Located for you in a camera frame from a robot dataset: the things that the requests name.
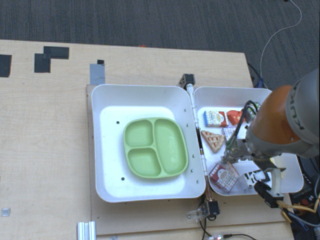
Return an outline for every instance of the green plate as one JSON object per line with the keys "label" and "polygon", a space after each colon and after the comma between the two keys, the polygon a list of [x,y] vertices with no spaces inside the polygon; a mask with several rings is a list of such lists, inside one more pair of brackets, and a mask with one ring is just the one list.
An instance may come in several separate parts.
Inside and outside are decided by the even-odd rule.
{"label": "green plate", "polygon": [[168,118],[131,121],[124,129],[125,156],[131,171],[143,178],[181,174],[188,166],[188,152],[179,125]]}

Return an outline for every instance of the gray carpet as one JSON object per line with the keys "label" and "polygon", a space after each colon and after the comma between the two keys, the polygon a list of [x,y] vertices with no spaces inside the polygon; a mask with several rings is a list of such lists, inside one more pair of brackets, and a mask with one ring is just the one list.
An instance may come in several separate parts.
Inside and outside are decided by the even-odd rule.
{"label": "gray carpet", "polygon": [[[293,1],[301,23],[262,60],[271,90],[319,67],[320,0]],[[283,0],[0,0],[0,39],[242,52],[259,71],[299,18]]]}

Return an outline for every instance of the black cable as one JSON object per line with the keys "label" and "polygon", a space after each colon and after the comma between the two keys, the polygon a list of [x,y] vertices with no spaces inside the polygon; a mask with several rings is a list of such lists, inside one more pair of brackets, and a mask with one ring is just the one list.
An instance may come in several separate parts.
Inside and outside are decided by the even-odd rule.
{"label": "black cable", "polygon": [[209,234],[209,233],[207,232],[207,230],[206,230],[206,229],[207,229],[207,218],[204,218],[204,226],[202,225],[201,220],[199,221],[199,223],[200,223],[200,226],[201,226],[201,228],[202,228],[202,230],[203,230],[202,240],[205,239],[205,235],[206,235],[206,234],[208,235],[208,237],[212,237],[212,235]]}
{"label": "black cable", "polygon": [[247,110],[248,110],[249,108],[251,108],[251,107],[250,107],[250,104],[253,105],[254,108],[255,108],[255,110],[258,112],[257,105],[256,105],[252,100],[248,100],[248,101],[246,102],[246,104],[244,105],[244,107],[243,107],[242,115],[241,115],[241,117],[240,117],[240,121],[239,121],[238,125],[236,126],[236,129],[235,129],[235,131],[234,131],[234,133],[233,133],[233,135],[234,135],[235,137],[238,136],[240,127],[241,127],[241,125],[242,125],[242,123],[243,123],[243,120],[244,120],[244,118],[245,118],[245,116],[246,116]]}
{"label": "black cable", "polygon": [[258,71],[250,64],[248,63],[249,67],[253,69],[253,71],[256,73],[256,75],[261,78],[261,75],[258,73]]}
{"label": "black cable", "polygon": [[202,196],[200,196],[200,203],[198,205],[198,208],[205,203],[205,200],[206,200],[206,194],[203,194]]}
{"label": "black cable", "polygon": [[315,163],[314,159],[311,158],[310,160],[311,160],[311,164],[312,164],[313,168],[315,169],[315,171],[316,171],[317,173],[319,173],[318,167],[314,164],[314,163]]}
{"label": "black cable", "polygon": [[224,234],[223,238],[231,238],[231,237],[234,237],[234,236],[244,236],[244,237],[250,238],[252,240],[257,240],[257,239],[255,239],[254,237],[252,237],[251,235],[248,235],[248,234]]}
{"label": "black cable", "polygon": [[262,82],[262,86],[263,86],[264,88],[267,88],[266,85],[265,85],[265,83],[264,83],[263,78],[262,78],[261,75],[258,73],[258,71],[257,71],[250,63],[248,63],[248,65],[249,65],[250,68],[253,69],[253,71],[255,72],[255,74],[259,77],[259,80],[261,80],[261,82]]}
{"label": "black cable", "polygon": [[214,216],[213,218],[209,218],[209,217],[207,217],[207,219],[208,219],[209,221],[211,221],[211,222],[215,221],[215,220],[216,220],[216,218],[217,218],[217,216]]}
{"label": "black cable", "polygon": [[257,114],[257,112],[251,106],[249,106],[248,109],[250,109],[255,115]]}

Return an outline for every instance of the pizza slice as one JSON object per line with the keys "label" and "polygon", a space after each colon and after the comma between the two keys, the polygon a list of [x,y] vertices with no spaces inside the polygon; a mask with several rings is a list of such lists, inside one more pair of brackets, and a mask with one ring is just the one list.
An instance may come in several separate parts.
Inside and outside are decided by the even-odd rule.
{"label": "pizza slice", "polygon": [[210,131],[202,130],[201,135],[205,141],[209,144],[211,150],[217,153],[225,142],[225,136],[220,134],[215,134]]}

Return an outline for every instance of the white container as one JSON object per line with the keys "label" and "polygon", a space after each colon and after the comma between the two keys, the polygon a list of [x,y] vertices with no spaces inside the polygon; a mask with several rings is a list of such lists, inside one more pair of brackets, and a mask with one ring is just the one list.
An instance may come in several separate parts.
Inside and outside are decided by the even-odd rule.
{"label": "white container", "polygon": [[[197,117],[201,130],[221,134],[222,128],[205,127],[205,110],[241,110],[248,101],[262,103],[270,94],[266,89],[200,87],[194,92]],[[97,86],[92,92],[92,113],[95,150],[95,186],[105,201],[128,202],[157,199],[188,199],[203,194],[206,187],[199,144],[195,129],[190,97],[176,86],[111,85]],[[123,131],[136,119],[164,117],[174,120],[180,127],[188,151],[187,169],[168,178],[146,179],[131,172],[125,155]],[[240,134],[244,134],[243,124]],[[225,145],[214,154],[202,141],[208,172],[220,162]],[[303,177],[297,157],[282,154],[274,158],[282,173],[281,192],[294,193],[303,186]],[[234,164],[240,174],[258,170],[252,161]],[[243,191],[236,183],[225,193],[211,183],[220,195],[237,196],[256,194],[254,189]]]}
{"label": "white container", "polygon": [[[202,195],[206,182],[189,95],[176,86],[97,86],[92,92],[95,187],[108,202],[186,199]],[[147,179],[136,176],[126,160],[123,132],[133,120],[164,117],[184,135],[188,166],[178,175]]]}
{"label": "white container", "polygon": [[[205,126],[205,111],[240,111],[244,104],[251,100],[260,104],[271,93],[268,89],[259,88],[229,88],[229,87],[199,87],[194,91],[194,100],[196,103],[196,112],[201,130],[210,131],[215,134],[222,134],[221,127]],[[243,123],[239,135],[245,136],[245,126]],[[208,144],[202,140],[203,151],[206,159],[207,170],[210,172],[214,166],[221,162],[226,146],[223,145],[218,153],[213,153]],[[304,178],[301,173],[297,156],[294,154],[283,153],[281,156],[272,158],[274,164],[279,168],[286,168],[281,173],[281,192],[295,193],[301,190],[304,184]],[[240,175],[259,170],[253,161],[239,161],[233,164]],[[210,182],[212,189],[222,196],[254,195],[257,194],[254,188],[242,190],[240,183],[237,182],[229,193],[219,189],[214,183]]]}

